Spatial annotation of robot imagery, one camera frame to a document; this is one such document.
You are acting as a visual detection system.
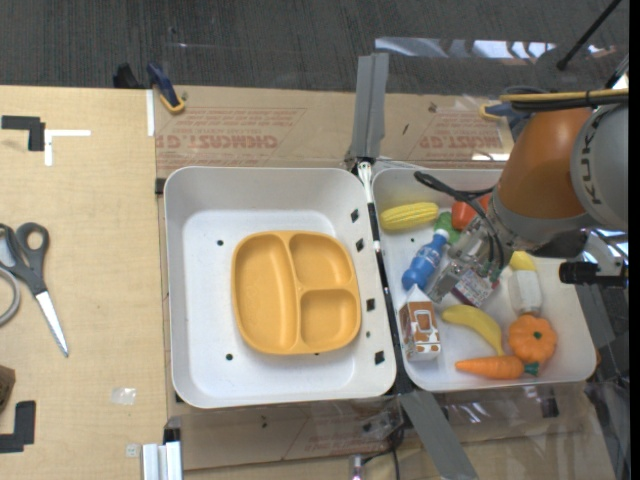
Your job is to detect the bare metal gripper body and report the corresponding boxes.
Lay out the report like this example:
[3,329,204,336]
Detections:
[461,216,512,283]

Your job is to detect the blue bottle white cap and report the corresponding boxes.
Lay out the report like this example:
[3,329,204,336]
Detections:
[401,228,451,292]

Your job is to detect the purple and white packet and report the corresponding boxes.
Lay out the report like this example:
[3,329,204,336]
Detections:
[449,266,502,310]

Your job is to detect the red orange pepper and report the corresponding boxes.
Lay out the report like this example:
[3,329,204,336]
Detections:
[451,194,494,233]

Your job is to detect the yellow banana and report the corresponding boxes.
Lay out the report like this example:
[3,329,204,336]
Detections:
[440,303,506,357]

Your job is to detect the brown and white milk carton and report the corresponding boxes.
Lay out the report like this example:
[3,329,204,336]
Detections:
[397,285,443,363]

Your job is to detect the white bottle yellow cap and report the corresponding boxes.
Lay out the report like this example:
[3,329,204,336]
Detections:
[506,250,544,317]

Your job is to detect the yellow corn cob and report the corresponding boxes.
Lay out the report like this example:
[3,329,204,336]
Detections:
[378,201,441,233]

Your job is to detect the white plastic tray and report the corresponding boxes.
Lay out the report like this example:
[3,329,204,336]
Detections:
[163,165,398,410]
[370,167,599,394]

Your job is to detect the orange carrot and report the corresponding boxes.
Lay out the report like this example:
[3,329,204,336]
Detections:
[454,355,542,381]

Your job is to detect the orange pumpkin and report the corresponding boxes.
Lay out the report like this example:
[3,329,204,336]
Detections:
[507,313,558,365]

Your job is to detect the orange divided plate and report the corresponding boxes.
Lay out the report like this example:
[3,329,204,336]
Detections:
[230,230,363,356]

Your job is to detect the brown cardboard board red print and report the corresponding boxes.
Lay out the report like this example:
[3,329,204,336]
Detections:
[152,85,604,472]

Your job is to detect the black cylinder on white bracket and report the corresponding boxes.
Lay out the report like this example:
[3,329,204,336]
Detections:
[558,236,630,290]

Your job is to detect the grey handled scissors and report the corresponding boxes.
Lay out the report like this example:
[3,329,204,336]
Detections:
[0,221,70,359]

